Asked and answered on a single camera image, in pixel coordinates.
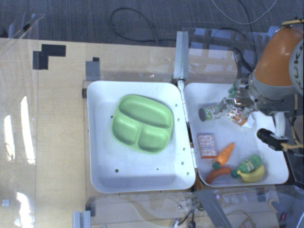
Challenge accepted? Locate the orange sausage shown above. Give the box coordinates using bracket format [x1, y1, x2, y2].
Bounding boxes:
[205, 167, 232, 184]

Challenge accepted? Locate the orange carrot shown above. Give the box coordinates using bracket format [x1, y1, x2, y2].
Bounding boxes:
[212, 142, 235, 171]

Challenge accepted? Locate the black cylinder on white bracket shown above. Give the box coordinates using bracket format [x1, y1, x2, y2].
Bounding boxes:
[256, 112, 289, 152]

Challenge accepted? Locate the orange printed packet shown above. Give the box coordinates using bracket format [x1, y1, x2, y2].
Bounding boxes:
[197, 133, 218, 160]

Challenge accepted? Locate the white and orange carton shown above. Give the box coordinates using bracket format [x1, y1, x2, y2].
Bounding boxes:
[225, 107, 255, 130]

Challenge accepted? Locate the white plastic tray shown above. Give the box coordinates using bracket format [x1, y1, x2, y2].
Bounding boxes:
[86, 80, 197, 194]
[184, 82, 290, 188]

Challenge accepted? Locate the green divided plate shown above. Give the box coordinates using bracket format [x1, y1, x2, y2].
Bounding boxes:
[110, 94, 175, 155]

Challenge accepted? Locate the small green printed can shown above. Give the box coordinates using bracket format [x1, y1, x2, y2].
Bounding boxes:
[198, 105, 220, 122]

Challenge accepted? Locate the yellow banana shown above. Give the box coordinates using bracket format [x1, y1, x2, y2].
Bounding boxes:
[237, 164, 266, 183]

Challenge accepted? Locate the green bottle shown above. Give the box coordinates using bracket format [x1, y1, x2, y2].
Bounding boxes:
[230, 154, 263, 179]

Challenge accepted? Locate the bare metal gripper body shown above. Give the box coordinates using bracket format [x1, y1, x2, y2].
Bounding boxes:
[231, 84, 260, 114]

